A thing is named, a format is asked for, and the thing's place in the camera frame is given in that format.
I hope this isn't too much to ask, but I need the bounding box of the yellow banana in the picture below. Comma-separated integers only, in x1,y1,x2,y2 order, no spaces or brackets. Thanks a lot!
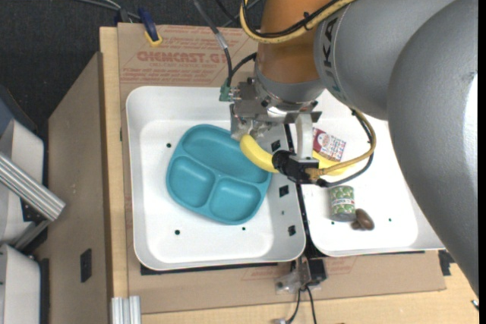
239,134,358,178

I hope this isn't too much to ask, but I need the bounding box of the red and white carton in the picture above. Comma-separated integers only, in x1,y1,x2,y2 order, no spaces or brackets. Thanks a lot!
311,127,347,163

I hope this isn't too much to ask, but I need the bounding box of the black block with thin wires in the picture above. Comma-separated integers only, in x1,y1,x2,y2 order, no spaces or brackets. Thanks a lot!
308,258,328,284

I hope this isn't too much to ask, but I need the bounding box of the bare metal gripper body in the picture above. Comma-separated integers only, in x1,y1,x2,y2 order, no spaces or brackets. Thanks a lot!
229,77,323,135

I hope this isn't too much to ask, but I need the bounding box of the green and white can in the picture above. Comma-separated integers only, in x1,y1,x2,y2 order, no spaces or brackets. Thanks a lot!
328,184,357,222

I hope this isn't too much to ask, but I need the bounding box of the brown toy food piece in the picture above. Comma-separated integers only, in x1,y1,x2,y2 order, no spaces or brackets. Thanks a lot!
351,208,376,231

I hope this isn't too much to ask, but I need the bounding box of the brown cardboard board red print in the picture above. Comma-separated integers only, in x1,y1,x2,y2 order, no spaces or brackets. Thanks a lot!
116,22,447,315

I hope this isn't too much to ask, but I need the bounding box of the white plastic tray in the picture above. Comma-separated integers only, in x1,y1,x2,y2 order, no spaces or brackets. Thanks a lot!
125,85,307,271
299,87,446,258

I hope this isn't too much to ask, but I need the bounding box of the blue divided plate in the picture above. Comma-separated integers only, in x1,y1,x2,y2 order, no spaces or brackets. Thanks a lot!
165,124,273,226

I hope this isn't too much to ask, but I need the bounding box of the black cylinder on white bracket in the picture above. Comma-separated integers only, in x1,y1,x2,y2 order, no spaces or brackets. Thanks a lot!
271,112,320,185

